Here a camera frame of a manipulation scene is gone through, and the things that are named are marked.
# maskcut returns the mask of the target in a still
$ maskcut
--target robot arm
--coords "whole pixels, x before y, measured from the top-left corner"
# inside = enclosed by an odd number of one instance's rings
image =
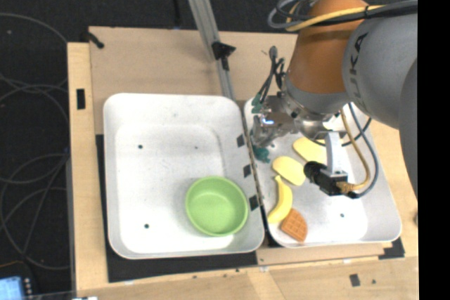
[[[311,19],[360,8],[370,16],[371,7],[362,0],[314,0],[308,20],[288,25],[294,30]],[[255,101],[252,143],[264,148],[279,136],[300,132],[328,144],[330,131],[323,124],[353,103],[399,130],[417,196],[417,3],[395,4],[385,12],[372,8],[373,18],[337,15],[345,21],[328,18],[318,24],[324,26],[301,29],[287,72],[278,74],[280,91]],[[292,12],[285,15],[294,18]]]

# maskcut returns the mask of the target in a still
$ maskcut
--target wooden table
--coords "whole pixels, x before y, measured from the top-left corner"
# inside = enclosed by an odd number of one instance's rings
[[[119,92],[220,94],[216,66],[196,31],[91,27],[105,44],[68,44],[74,290],[99,299],[417,299],[418,203],[397,130],[371,125],[402,220],[405,257],[380,260],[392,243],[257,250],[258,266],[108,282],[95,135],[102,107]],[[269,72],[266,52],[290,58],[292,34],[221,32],[238,100],[255,95]],[[359,285],[352,283],[357,279]]]

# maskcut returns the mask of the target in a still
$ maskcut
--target black carpet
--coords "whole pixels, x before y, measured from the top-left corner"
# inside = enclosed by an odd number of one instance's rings
[[[266,17],[277,1],[212,0],[212,6],[220,30],[273,32]],[[42,293],[71,287],[65,41],[84,41],[90,25],[195,28],[187,0],[0,0],[0,210],[7,220],[7,228],[0,221],[0,267],[22,261]]]

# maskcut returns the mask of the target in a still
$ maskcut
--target tray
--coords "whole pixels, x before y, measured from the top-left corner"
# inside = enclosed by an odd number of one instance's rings
[[[120,256],[235,254],[261,245],[255,177],[242,115],[232,100],[119,93],[105,102],[103,121],[108,238]],[[235,181],[248,198],[252,211],[234,235],[203,235],[188,220],[185,194],[210,175]]]
[[[250,99],[246,102],[244,107],[245,123],[249,130],[253,126],[254,116],[251,113],[251,101]],[[359,111],[356,111],[356,113],[361,124],[364,124],[366,116]],[[351,115],[348,115],[347,118],[349,122],[352,119]],[[351,125],[352,133],[357,134],[358,130],[354,122]],[[328,126],[329,129],[343,129],[340,118],[335,119]],[[366,131],[366,135],[376,153],[370,129]],[[293,143],[301,137],[302,135],[298,133],[277,138],[273,145],[268,147],[269,163],[257,159],[253,155],[256,169],[255,177],[259,183],[263,212],[266,215],[274,208],[278,199],[276,182],[274,181],[276,172],[271,168],[271,162],[278,156],[289,156],[305,164],[306,161],[293,149]],[[368,159],[373,174],[374,163],[364,140],[359,138],[357,143],[364,157]],[[349,182],[360,183],[365,176],[361,160],[352,146],[346,146],[344,149],[340,161],[349,174]],[[269,232],[272,238],[283,247],[391,242],[397,239],[401,232],[401,219],[379,159],[378,163],[377,183],[367,195],[355,200],[339,195],[330,197],[320,191],[317,185],[310,183],[308,179],[301,186],[291,185],[285,181],[293,192],[292,207],[298,210],[307,222],[307,238],[304,244],[301,244],[281,231],[279,223],[270,223]]]

